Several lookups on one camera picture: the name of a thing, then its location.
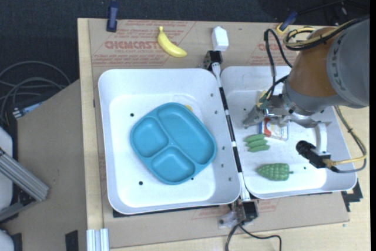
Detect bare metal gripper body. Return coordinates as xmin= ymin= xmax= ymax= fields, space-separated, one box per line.
xmin=256 ymin=94 xmax=321 ymax=129

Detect white red blue packet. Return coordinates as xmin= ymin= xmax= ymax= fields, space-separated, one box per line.
xmin=258 ymin=118 xmax=290 ymax=142

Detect green pea pods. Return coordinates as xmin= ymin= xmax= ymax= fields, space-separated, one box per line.
xmin=243 ymin=133 xmax=270 ymax=153

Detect thin black and white rod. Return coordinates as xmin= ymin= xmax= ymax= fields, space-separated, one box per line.
xmin=211 ymin=63 xmax=251 ymax=201

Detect white plastic tray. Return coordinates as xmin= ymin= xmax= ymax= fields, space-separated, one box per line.
xmin=219 ymin=65 xmax=358 ymax=199
xmin=97 ymin=68 xmax=243 ymax=215

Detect green grapes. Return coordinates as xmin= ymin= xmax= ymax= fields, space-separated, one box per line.
xmin=256 ymin=162 xmax=294 ymax=182

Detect blue divided plate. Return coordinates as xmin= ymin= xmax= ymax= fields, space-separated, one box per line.
xmin=129 ymin=102 xmax=218 ymax=186

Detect small white carton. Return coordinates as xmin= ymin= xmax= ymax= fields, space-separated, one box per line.
xmin=211 ymin=26 xmax=230 ymax=52

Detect yellow banana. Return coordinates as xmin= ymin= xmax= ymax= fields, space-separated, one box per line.
xmin=156 ymin=25 xmax=188 ymax=58

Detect brown cardboard board red print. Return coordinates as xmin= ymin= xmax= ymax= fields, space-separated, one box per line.
xmin=88 ymin=19 xmax=351 ymax=249

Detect black cylinder on white bracket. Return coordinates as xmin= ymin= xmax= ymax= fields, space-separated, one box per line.
xmin=295 ymin=122 xmax=333 ymax=169

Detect black block with thin wires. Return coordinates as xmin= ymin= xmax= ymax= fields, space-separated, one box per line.
xmin=231 ymin=199 xmax=260 ymax=226
xmin=202 ymin=50 xmax=223 ymax=71

